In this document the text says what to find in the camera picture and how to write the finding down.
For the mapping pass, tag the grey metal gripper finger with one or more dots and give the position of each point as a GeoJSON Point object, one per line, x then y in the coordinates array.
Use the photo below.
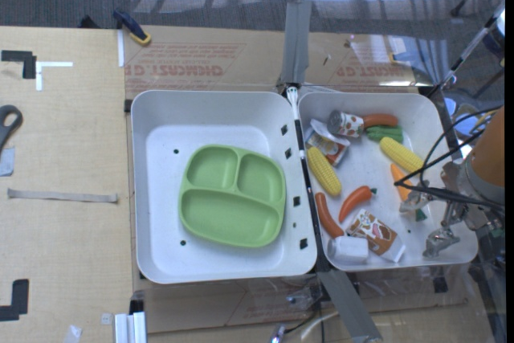
{"type": "Point", "coordinates": [440, 242]}
{"type": "Point", "coordinates": [415, 201]}

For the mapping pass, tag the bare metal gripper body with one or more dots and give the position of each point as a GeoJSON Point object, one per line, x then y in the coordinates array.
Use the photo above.
{"type": "Point", "coordinates": [462, 209]}

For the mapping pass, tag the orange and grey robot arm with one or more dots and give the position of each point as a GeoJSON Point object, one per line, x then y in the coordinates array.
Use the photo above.
{"type": "Point", "coordinates": [490, 148]}

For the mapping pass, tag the orange toy carrot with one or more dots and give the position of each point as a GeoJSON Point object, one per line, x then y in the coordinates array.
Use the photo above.
{"type": "Point", "coordinates": [353, 201]}
{"type": "Point", "coordinates": [399, 178]}

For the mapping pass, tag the yellow toy corn cob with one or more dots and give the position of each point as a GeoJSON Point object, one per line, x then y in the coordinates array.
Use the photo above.
{"type": "Point", "coordinates": [401, 154]}
{"type": "Point", "coordinates": [323, 171]}

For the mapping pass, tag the brown and white carton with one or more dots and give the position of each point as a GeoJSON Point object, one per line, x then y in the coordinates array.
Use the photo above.
{"type": "Point", "coordinates": [375, 235]}

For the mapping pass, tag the white plastic tray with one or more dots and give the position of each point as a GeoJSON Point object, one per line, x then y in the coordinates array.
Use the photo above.
{"type": "Point", "coordinates": [369, 176]}
{"type": "Point", "coordinates": [160, 172]}

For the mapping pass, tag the green toy beans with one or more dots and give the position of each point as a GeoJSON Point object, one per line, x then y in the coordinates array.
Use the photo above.
{"type": "Point", "coordinates": [385, 133]}

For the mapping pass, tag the small white bottle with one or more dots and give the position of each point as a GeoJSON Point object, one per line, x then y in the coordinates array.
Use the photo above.
{"type": "Point", "coordinates": [348, 250]}

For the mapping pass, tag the orange toy sausage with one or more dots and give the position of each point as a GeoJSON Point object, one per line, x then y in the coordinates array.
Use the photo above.
{"type": "Point", "coordinates": [327, 219]}
{"type": "Point", "coordinates": [380, 119]}

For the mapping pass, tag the small can with red print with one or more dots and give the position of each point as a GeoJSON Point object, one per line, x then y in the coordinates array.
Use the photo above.
{"type": "Point", "coordinates": [347, 124]}

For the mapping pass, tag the white and orange packet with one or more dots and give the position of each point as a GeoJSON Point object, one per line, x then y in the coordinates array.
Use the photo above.
{"type": "Point", "coordinates": [327, 146]}

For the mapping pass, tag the thin black and white rod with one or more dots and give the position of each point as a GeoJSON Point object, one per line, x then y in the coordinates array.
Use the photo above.
{"type": "Point", "coordinates": [300, 140]}

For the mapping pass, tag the green divided plate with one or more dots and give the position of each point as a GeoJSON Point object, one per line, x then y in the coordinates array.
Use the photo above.
{"type": "Point", "coordinates": [229, 213]}

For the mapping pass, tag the brown cardboard board red print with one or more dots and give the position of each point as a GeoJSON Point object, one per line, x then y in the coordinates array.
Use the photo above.
{"type": "Point", "coordinates": [201, 64]}

